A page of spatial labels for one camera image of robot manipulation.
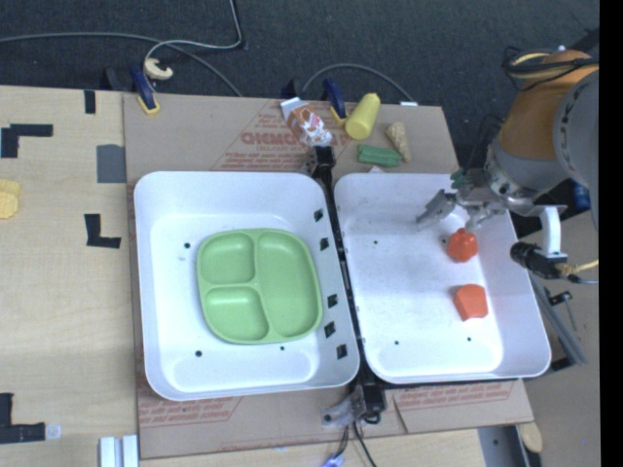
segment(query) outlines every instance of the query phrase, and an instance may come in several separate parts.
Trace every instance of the divided green plate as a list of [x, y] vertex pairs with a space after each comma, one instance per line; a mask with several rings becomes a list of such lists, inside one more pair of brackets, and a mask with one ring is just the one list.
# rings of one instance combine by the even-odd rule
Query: divided green plate
[[203, 316], [228, 342], [292, 341], [320, 323], [322, 301], [312, 255], [293, 233], [222, 232], [197, 253]]

